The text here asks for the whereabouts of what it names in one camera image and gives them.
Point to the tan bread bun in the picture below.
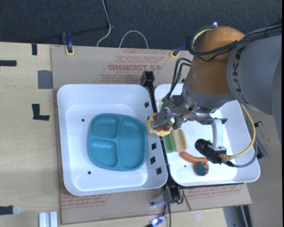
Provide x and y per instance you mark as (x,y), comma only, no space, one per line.
(180,139)

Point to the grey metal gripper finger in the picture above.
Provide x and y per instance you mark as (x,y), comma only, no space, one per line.
(178,122)
(161,119)

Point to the blue divided plate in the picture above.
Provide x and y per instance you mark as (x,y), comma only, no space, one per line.
(123,145)

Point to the yellow pizza slice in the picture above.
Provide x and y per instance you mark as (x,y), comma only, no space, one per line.
(161,132)

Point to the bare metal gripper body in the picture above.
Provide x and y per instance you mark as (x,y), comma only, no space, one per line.
(180,104)

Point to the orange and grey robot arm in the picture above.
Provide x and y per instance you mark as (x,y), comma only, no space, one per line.
(210,72)

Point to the brown cardboard board, red print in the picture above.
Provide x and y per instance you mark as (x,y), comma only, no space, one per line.
(85,65)

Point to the black cylinder on white bracket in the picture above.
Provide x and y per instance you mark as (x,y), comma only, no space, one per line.
(209,150)

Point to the green toy vegetable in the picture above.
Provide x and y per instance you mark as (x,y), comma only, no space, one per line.
(168,145)

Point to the green and orange toy fruit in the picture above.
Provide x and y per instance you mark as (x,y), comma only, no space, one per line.
(201,169)

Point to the orange sausage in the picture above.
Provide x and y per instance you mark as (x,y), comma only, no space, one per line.
(190,157)

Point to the white plastic tray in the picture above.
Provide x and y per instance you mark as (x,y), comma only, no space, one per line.
(73,126)
(227,174)

